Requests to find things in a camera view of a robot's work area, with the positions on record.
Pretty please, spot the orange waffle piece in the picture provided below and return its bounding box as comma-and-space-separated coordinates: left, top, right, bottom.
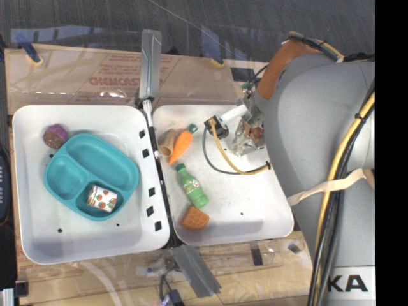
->
180, 205, 211, 231

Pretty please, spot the green plastic bottle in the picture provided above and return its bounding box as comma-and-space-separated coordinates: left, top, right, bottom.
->
175, 163, 210, 210

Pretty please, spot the tan ice cream cone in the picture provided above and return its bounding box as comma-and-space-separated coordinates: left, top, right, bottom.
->
158, 128, 177, 157

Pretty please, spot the teal divided plate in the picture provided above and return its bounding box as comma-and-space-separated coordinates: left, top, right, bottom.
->
43, 133, 141, 222

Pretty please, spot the purple and brown toy cupcake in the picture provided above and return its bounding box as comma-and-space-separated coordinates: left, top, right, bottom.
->
43, 123, 69, 150

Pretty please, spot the brown cardboard board red print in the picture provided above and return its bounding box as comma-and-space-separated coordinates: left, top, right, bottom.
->
4, 43, 319, 306

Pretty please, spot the orange carrot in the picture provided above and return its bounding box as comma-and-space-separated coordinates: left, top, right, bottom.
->
168, 123, 199, 166

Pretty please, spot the white plastic tray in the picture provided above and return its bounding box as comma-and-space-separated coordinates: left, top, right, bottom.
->
11, 104, 171, 265
152, 104, 295, 247

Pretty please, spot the white strawberry print carton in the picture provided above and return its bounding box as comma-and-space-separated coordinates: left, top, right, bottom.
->
85, 184, 118, 214

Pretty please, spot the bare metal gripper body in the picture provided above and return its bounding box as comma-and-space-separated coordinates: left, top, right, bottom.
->
236, 94, 266, 150

